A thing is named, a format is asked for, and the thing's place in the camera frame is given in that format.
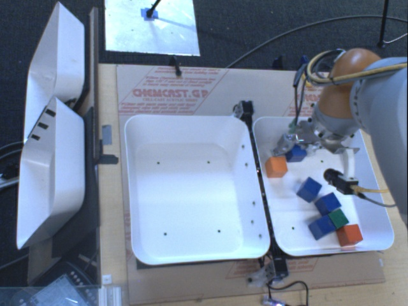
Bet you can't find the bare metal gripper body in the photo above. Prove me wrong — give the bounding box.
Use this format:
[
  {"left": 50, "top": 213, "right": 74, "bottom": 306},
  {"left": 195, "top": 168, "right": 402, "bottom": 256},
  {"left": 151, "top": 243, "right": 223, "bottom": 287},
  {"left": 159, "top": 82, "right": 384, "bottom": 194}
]
[{"left": 277, "top": 120, "right": 357, "bottom": 155}]

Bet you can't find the blue cube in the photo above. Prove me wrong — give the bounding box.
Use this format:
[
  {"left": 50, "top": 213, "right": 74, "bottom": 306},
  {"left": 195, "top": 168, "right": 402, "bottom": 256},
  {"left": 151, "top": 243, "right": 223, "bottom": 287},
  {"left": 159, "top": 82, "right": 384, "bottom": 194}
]
[
  {"left": 296, "top": 176, "right": 323, "bottom": 203},
  {"left": 284, "top": 144, "right": 308, "bottom": 163},
  {"left": 307, "top": 215, "right": 337, "bottom": 241},
  {"left": 314, "top": 192, "right": 342, "bottom": 216}
]

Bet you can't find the orange cube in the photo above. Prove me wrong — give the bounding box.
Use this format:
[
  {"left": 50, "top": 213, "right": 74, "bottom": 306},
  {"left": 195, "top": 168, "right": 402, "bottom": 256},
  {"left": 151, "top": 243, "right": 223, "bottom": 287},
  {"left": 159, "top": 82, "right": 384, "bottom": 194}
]
[
  {"left": 336, "top": 224, "right": 363, "bottom": 247},
  {"left": 265, "top": 156, "right": 289, "bottom": 179}
]

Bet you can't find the thin black and white rod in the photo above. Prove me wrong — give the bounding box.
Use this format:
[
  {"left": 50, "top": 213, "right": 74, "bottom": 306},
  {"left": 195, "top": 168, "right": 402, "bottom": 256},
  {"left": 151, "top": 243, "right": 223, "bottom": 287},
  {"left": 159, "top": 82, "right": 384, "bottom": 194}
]
[{"left": 245, "top": 119, "right": 279, "bottom": 263}]

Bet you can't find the white plastic tray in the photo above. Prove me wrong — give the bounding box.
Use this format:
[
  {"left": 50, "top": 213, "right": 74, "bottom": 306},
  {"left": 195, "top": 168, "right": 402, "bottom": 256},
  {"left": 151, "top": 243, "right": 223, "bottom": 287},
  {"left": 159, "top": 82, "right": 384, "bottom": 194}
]
[
  {"left": 124, "top": 113, "right": 272, "bottom": 266},
  {"left": 252, "top": 116, "right": 395, "bottom": 257}
]

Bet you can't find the green cube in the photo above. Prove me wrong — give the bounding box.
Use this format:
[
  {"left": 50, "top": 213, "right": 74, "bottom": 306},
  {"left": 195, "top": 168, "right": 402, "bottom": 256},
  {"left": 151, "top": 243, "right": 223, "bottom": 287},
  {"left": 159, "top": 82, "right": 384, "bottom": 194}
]
[{"left": 328, "top": 208, "right": 349, "bottom": 230}]

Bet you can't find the brown cardboard board red print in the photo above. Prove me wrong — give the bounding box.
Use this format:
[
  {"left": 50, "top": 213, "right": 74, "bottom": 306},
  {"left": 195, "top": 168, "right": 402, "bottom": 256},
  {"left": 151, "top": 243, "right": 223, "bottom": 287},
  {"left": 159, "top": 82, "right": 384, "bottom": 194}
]
[{"left": 115, "top": 64, "right": 386, "bottom": 306}]

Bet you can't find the black cylinder on white bracket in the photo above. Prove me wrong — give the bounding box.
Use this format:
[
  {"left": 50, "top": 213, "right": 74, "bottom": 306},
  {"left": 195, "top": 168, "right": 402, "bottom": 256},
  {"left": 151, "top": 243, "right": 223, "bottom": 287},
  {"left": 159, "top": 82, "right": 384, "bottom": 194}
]
[{"left": 323, "top": 147, "right": 360, "bottom": 196}]

